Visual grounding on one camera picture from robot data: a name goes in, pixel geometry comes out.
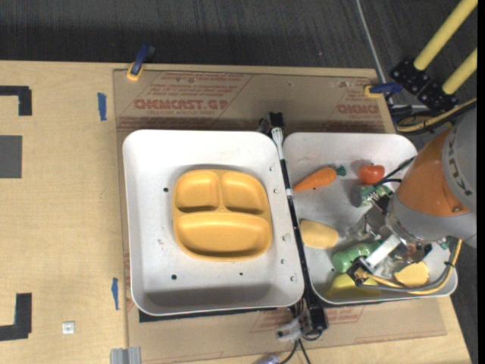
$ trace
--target white tray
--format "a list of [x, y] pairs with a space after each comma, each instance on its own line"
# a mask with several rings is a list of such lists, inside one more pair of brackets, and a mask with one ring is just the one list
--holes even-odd
[[[333, 271], [331, 256], [335, 249], [346, 243], [346, 232], [369, 210], [369, 207], [356, 208], [350, 203], [350, 190], [358, 184], [358, 168], [373, 162], [383, 165], [389, 173], [406, 159], [416, 155], [415, 146], [405, 137], [382, 133], [293, 133], [283, 143], [283, 153], [288, 166], [292, 185], [328, 165], [343, 165], [345, 177], [337, 177], [330, 185], [316, 190], [294, 192], [296, 215], [299, 220], [322, 222], [339, 232], [339, 242], [333, 249], [315, 249], [305, 246], [305, 256], [310, 279], [315, 293], [324, 301], [336, 305], [369, 303], [397, 299], [416, 298], [412, 294], [382, 291], [380, 297], [362, 297], [331, 300], [325, 297], [336, 275]], [[396, 174], [402, 177], [404, 171]], [[391, 189], [396, 184], [389, 183]], [[431, 281], [436, 280], [449, 260], [449, 251], [436, 244], [424, 259], [430, 270]], [[434, 296], [450, 295], [457, 286], [457, 275], [453, 273], [447, 284]]]
[[[123, 144], [131, 289], [149, 315], [286, 307], [304, 282], [273, 141], [258, 132], [138, 130]], [[174, 238], [171, 203], [178, 177], [197, 168], [246, 171], [266, 189], [270, 249], [243, 262], [193, 258]]]

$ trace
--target orange carrot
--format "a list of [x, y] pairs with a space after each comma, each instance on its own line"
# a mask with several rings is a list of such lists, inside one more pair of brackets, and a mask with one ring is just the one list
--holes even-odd
[[304, 180], [302, 180], [299, 184], [293, 187], [295, 191], [302, 191], [313, 189], [315, 187], [321, 187], [328, 184], [331, 184], [335, 181], [337, 172], [331, 167], [322, 168], [312, 175], [309, 175]]

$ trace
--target yellow pole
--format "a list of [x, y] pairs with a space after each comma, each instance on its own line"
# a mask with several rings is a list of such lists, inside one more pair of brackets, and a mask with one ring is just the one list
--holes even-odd
[[448, 16], [433, 38], [415, 59], [414, 66], [423, 71], [441, 51], [455, 31], [462, 25], [468, 15], [477, 7], [478, 0], [461, 0]]
[[443, 84], [445, 94], [453, 94], [477, 70], [478, 47], [462, 62], [448, 80]]

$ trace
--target yellow cable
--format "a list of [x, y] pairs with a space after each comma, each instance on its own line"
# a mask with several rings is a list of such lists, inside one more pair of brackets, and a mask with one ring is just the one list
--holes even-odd
[[441, 86], [445, 94], [452, 95], [477, 70], [478, 47], [463, 61]]
[[[448, 270], [446, 271], [446, 275], [444, 276], [443, 280], [437, 286], [430, 288], [428, 290], [413, 290], [413, 291], [411, 291], [411, 288], [410, 288], [408, 292], [411, 293], [411, 294], [415, 294], [415, 295], [428, 295], [428, 294], [436, 293], [438, 290], [441, 290], [443, 288], [443, 286], [448, 282], [448, 279], [452, 274], [452, 270], [455, 267], [456, 260], [458, 259], [458, 255], [460, 254], [461, 249], [462, 249], [462, 241], [460, 239], [458, 239], [455, 250], [453, 251], [453, 255], [452, 255], [450, 262], [449, 262], [452, 265], [452, 268], [447, 267]], [[394, 283], [394, 282], [392, 282], [392, 281], [390, 281], [386, 278], [381, 278], [380, 276], [369, 274], [368, 272], [365, 272], [364, 276], [366, 278], [372, 278], [377, 283], [381, 283], [384, 286], [394, 287], [394, 288], [405, 288], [404, 286], [396, 284], [396, 283]]]
[[374, 279], [377, 283], [381, 283], [384, 286], [389, 286], [389, 287], [395, 287], [395, 288], [405, 288], [405, 286], [401, 286], [400, 284], [396, 284], [392, 281], [389, 281], [388, 279], [381, 278], [380, 276], [376, 276], [373, 274], [368, 274], [367, 272], [365, 273], [366, 278], [372, 278]]
[[445, 119], [453, 114], [455, 114], [457, 111], [460, 111], [462, 108], [470, 105], [471, 103], [473, 102], [476, 102], [477, 101], [477, 97], [474, 97], [473, 99], [471, 100], [468, 100], [467, 102], [464, 102], [463, 104], [460, 104], [456, 107], [454, 107], [453, 109], [451, 109], [450, 111], [447, 111], [439, 116], [436, 116], [435, 118], [431, 118], [429, 120], [425, 120], [423, 121], [422, 123], [418, 123], [418, 124], [415, 124], [415, 125], [411, 125], [409, 127], [400, 127], [399, 125], [396, 127], [396, 129], [398, 130], [398, 132], [402, 132], [402, 133], [410, 133], [410, 132], [416, 132], [418, 130], [422, 130], [424, 129], [425, 127], [431, 127], [433, 126], [434, 124], [438, 123], [439, 121], [441, 121], [442, 119]]
[[462, 25], [468, 15], [477, 7], [478, 0], [461, 0], [448, 16], [433, 38], [424, 47], [414, 61], [414, 66], [423, 71], [449, 41], [455, 31]]
[[[399, 120], [397, 123], [397, 126], [401, 128], [412, 127], [413, 125], [416, 125], [416, 124], [413, 124], [412, 121], [414, 123], [417, 123], [418, 121], [421, 123], [424, 122], [427, 125], [428, 121], [431, 120], [432, 118], [433, 118], [432, 116], [411, 115], [411, 116], [408, 116], [407, 118], [403, 118], [402, 120]], [[446, 122], [444, 125], [446, 125], [448, 128], [453, 127], [453, 123], [451, 121]]]
[[452, 267], [448, 268], [448, 271], [446, 272], [446, 275], [445, 275], [444, 279], [441, 281], [440, 284], [438, 284], [437, 286], [435, 286], [433, 288], [430, 288], [429, 290], [409, 291], [409, 293], [416, 294], [416, 295], [428, 295], [428, 294], [436, 293], [438, 290], [441, 290], [443, 288], [443, 286], [448, 282], [448, 279], [452, 274], [452, 271], [453, 271], [453, 269], [456, 265], [456, 260], [458, 260], [458, 255], [460, 254], [461, 249], [462, 249], [462, 241], [460, 239], [458, 239], [458, 242], [457, 242], [456, 247], [455, 247], [455, 251], [453, 252], [453, 257], [452, 257], [451, 262], [450, 262]]

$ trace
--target toy tomato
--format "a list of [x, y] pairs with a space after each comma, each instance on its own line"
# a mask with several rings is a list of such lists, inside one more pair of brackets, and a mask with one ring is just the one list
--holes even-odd
[[372, 185], [383, 178], [385, 171], [381, 165], [362, 166], [358, 170], [358, 177], [364, 185]]

